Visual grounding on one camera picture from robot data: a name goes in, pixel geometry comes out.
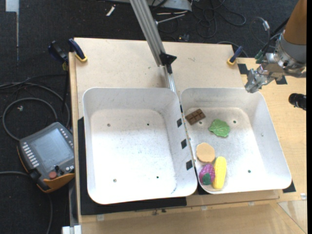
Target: round cracker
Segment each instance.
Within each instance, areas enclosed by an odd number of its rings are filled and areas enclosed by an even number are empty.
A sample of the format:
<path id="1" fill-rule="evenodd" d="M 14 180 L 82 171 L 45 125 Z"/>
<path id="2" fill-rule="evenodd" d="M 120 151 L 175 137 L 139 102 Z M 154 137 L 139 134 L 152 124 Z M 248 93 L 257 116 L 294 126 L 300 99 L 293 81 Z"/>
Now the round cracker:
<path id="1" fill-rule="evenodd" d="M 196 155 L 201 162 L 213 162 L 215 159 L 215 149 L 208 143 L 203 142 L 197 145 Z"/>

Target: white tray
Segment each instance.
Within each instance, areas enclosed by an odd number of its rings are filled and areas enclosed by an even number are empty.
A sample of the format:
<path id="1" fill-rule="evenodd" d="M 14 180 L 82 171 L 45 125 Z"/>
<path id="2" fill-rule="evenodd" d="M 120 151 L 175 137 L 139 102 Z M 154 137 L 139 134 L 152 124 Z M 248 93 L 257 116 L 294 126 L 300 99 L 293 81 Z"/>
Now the white tray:
<path id="1" fill-rule="evenodd" d="M 167 88 L 83 95 L 87 189 L 99 204 L 191 195 L 197 188 L 178 97 Z"/>
<path id="2" fill-rule="evenodd" d="M 190 125 L 186 122 L 197 174 L 205 163 L 196 157 L 196 147 L 207 142 L 215 156 L 227 160 L 225 183 L 221 190 L 202 185 L 211 194 L 285 189 L 292 181 L 266 102 L 259 93 L 244 88 L 190 88 L 181 94 L 187 116 L 201 109 L 206 118 Z M 227 137 L 209 131 L 215 119 L 227 122 Z"/>

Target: black knob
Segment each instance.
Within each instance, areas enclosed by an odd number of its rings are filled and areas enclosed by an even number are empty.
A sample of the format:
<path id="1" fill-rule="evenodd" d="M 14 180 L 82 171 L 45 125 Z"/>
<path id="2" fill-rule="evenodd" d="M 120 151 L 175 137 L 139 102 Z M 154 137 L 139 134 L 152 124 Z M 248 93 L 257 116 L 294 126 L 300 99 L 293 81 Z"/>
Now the black knob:
<path id="1" fill-rule="evenodd" d="M 303 94 L 291 94 L 289 96 L 289 103 L 294 107 L 307 110 L 307 96 Z"/>

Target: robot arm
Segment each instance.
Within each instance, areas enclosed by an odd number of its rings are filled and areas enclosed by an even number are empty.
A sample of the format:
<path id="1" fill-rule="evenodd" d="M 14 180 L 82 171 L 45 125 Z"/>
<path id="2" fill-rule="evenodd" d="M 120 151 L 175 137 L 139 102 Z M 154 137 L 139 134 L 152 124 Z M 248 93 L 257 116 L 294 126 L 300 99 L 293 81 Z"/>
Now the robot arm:
<path id="1" fill-rule="evenodd" d="M 263 85 L 283 76 L 306 77 L 307 0 L 299 0 L 276 41 L 273 53 L 261 56 L 256 70 L 251 69 L 245 88 L 254 93 Z"/>

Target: metal bracket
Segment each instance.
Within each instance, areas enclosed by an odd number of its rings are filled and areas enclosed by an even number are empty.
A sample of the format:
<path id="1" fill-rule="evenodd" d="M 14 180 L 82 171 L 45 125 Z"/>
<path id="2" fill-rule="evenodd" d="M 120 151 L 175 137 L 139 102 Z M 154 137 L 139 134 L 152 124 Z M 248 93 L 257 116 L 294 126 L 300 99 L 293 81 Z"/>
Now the metal bracket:
<path id="1" fill-rule="evenodd" d="M 161 60 L 161 63 L 162 65 L 164 65 L 166 68 L 167 68 L 167 72 L 169 74 L 172 74 L 172 68 L 171 68 L 171 63 L 174 62 L 174 60 L 176 59 L 175 56 L 172 56 L 172 55 L 169 55 L 169 54 L 166 54 L 164 52 L 161 52 L 160 55 L 160 60 Z"/>

